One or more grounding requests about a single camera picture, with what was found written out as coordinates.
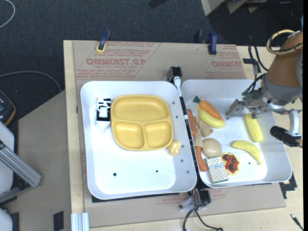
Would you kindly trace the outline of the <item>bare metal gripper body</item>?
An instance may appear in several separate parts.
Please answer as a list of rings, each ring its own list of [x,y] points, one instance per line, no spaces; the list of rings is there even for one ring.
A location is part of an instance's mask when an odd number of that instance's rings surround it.
[[[257,90],[253,90],[251,93],[246,94],[243,97],[243,102],[245,107],[254,113],[269,111],[278,114],[288,113],[288,110],[286,110],[284,107],[287,103],[277,99],[265,88],[259,88]]]

